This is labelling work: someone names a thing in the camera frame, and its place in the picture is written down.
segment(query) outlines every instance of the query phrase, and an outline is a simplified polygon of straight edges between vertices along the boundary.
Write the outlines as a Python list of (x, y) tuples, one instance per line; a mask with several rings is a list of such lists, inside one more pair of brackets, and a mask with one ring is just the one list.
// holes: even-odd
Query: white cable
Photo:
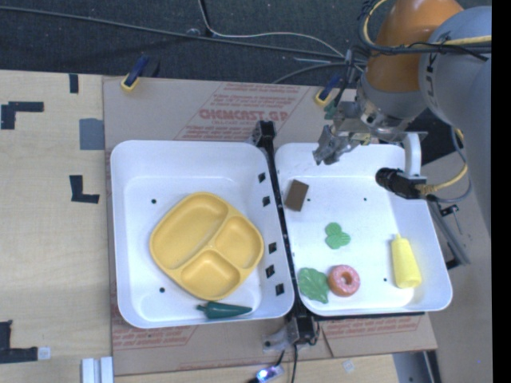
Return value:
[(323, 40), (320, 40), (319, 38), (317, 37), (314, 37), (312, 35), (308, 35), (308, 34), (301, 34), (301, 33), (293, 33), (291, 31), (271, 31), (271, 32), (267, 32), (267, 33), (259, 33), (259, 34), (245, 34), (245, 35), (233, 35), (233, 34), (222, 34), (222, 33), (218, 33), (217, 31), (215, 31), (210, 25), (209, 25), (209, 22), (208, 22), (208, 18), (206, 17), (206, 13), (204, 11), (204, 7), (202, 7), (202, 1), (201, 0), (197, 0), (199, 2), (199, 8), (200, 8), (200, 12), (202, 14), (202, 18), (203, 18), (203, 21), (204, 21), (204, 24), (206, 25), (206, 28), (208, 29), (208, 31), (210, 31), (211, 33), (215, 34), (216, 36), (218, 37), (222, 37), (222, 38), (257, 38), (257, 37), (267, 37), (267, 36), (271, 36), (271, 35), (291, 35), (291, 36), (295, 36), (295, 37), (302, 37), (302, 38), (308, 38), (310, 40), (313, 40), (313, 41), (316, 41), (320, 44), (323, 44), (325, 45), (328, 49), (331, 49), (334, 53), (336, 53), (337, 55), (339, 55), (341, 58), (344, 58), (344, 55), (342, 55), (338, 50), (336, 50), (334, 47), (332, 47), (330, 44), (328, 44), (327, 42), (323, 41)]

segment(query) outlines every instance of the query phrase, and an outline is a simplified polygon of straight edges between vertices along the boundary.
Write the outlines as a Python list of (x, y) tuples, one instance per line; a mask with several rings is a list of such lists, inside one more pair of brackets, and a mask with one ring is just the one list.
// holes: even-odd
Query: white tray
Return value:
[[(393, 314), (442, 310), (452, 287), (426, 202), (407, 200), (380, 187), (380, 168), (404, 168), (404, 151), (390, 144), (359, 146), (336, 164), (316, 165), (317, 144), (285, 144), (275, 154), (283, 200), (292, 180), (308, 184), (301, 211), (285, 207), (291, 252), (298, 274), (312, 267), (327, 274), (333, 265), (347, 264), (361, 278), (359, 290), (348, 298), (331, 292), (323, 304), (300, 296), (320, 316)], [(338, 250), (325, 243), (325, 227), (341, 225), (351, 241)], [(421, 286), (395, 286), (390, 241), (399, 233), (410, 241), (422, 274)]]
[[(295, 294), (263, 152), (250, 144), (130, 140), (111, 155), (117, 301), (140, 328), (198, 325), (284, 316)], [(265, 242), (256, 270), (221, 302), (249, 306), (242, 317), (207, 320), (204, 301), (182, 290), (154, 263), (149, 236), (185, 196), (211, 192), (259, 229)], [(269, 204), (264, 205), (264, 198)]]

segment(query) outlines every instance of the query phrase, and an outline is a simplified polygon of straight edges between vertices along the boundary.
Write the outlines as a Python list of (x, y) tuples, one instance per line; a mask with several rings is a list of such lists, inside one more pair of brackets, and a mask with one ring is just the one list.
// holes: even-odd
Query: pink donut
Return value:
[(349, 265), (333, 267), (328, 275), (328, 286), (340, 297), (353, 295), (360, 287), (358, 272)]

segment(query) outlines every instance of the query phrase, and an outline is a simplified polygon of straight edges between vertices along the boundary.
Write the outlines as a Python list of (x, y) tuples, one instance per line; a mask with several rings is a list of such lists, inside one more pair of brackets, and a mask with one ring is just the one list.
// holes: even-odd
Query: black hole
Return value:
[(275, 293), (281, 295), (284, 293), (284, 284), (278, 284), (275, 286)]
[(270, 265), (266, 270), (266, 278), (270, 278), (275, 273), (275, 267)]

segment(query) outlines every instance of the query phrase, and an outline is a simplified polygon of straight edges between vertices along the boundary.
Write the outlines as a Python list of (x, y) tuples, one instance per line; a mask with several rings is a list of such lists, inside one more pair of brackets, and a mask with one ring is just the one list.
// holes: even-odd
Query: blue and yellow clamp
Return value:
[(332, 89), (341, 81), (341, 76), (339, 74), (335, 74), (329, 81), (325, 88), (321, 89), (316, 96), (314, 97), (314, 101), (316, 104), (325, 106), (330, 100)]
[(121, 88), (126, 92), (131, 92), (135, 89), (140, 80), (139, 76), (144, 71), (145, 66), (149, 62), (149, 55), (142, 55), (133, 66), (131, 72), (121, 82)]

